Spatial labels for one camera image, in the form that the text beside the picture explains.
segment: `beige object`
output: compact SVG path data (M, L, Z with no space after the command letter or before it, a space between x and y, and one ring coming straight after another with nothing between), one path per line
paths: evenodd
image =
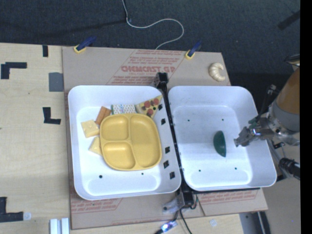
M101 143L100 143L99 136L96 136L93 139L92 144L89 147L89 151L94 152L95 154L98 154L98 155L102 156L102 149L101 149Z
M81 126L86 138L99 135L99 128L93 120L82 122Z
M224 81L225 76L220 74L220 69L224 70L224 67L221 63L215 62L209 67L209 75L216 81Z
M100 109L100 111L99 111L99 113L97 115L96 124L100 125L102 120L105 117L109 116L111 114L111 112L112 112L112 110L110 110L110 109L108 109L106 107L101 107L101 109Z

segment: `cardboard sheet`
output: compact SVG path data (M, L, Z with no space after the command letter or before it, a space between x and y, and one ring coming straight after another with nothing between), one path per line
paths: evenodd
M208 74L214 62L224 65L221 53L196 52L191 60L184 51L90 48L76 54L72 47L62 48L67 150L70 177L72 229L120 224L167 221L162 205L175 193L88 201L80 198L73 186L71 141L67 95L78 85L149 85L157 72L168 73L168 89L178 85L230 85L226 69L222 82ZM262 189L236 192L199 194L199 206L185 212L185 217L224 215L266 210Z

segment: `black bracket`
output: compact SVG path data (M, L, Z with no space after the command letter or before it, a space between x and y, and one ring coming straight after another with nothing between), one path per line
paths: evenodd
M0 197L0 223L15 222L24 220L24 212L7 213L6 212L7 197Z
M172 135L172 139L174 141L175 154L176 154L176 158L177 158L177 161L179 164L179 169L180 169L180 174L181 174L182 182L181 182L181 186L180 186L179 190L183 194L185 206L192 206L194 204L193 190L187 185L187 183L185 182L184 175L183 175L181 159L180 159L179 150L177 147L176 133L175 133L175 129L174 129L174 123L172 120L172 114L171 114L170 103L169 103L169 98L168 98L168 88L167 88L168 82L169 82L169 79L168 79L167 73L157 73L152 85L162 91L163 99L165 102L165 107L167 110L167 116L168 116L168 120L169 120L171 135Z

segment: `white plastic tray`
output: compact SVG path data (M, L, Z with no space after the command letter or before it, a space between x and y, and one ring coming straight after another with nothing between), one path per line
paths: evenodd
M75 190L87 200L171 193L181 184L166 108L154 116L161 147L160 163L143 171L117 171L103 157L88 151L93 138L84 136L81 122L95 120L101 106L139 104L161 95L150 86L77 86L68 95Z
M257 115L252 95L234 86L178 86L169 101L186 183L197 191L271 186L276 170L266 141L236 147L234 138ZM213 144L223 131L226 157Z

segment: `white cable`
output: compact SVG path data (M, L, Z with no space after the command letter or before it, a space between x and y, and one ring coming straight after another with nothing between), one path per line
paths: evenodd
M150 25L147 25L147 26L134 26L134 25L132 25L132 24L129 22L129 20L128 20L128 11L127 11L127 8L126 8L126 4L125 4L124 0L121 0L121 1L122 1L123 8L124 8L124 10L125 10L125 13L126 13L126 21L127 21L127 24L128 24L129 26L133 27L133 28L136 28L136 29L146 29L146 28L152 27L152 26L154 26L155 24L160 23L160 22L162 22L162 21L174 21L174 22L178 23L178 24L181 26L181 28L182 28L182 33L181 33L181 35L180 35L178 38L175 38L175 39L170 40L170 41L166 41L166 42L160 44L156 49L158 49L158 48L161 47L162 45L165 45L165 44L167 44L167 43L169 43L169 42L173 42L173 41L179 40L179 39L184 35L184 27L183 27L182 23L180 23L178 20L172 19L172 18L161 19L161 20L156 21L156 22L154 22L154 23L152 23L152 24L150 24Z
M260 212L257 212L257 213L258 213L258 218L259 218L259 222L260 222L262 233L265 234L266 232L265 232L265 228L264 228L264 225L263 225L261 214L260 214Z

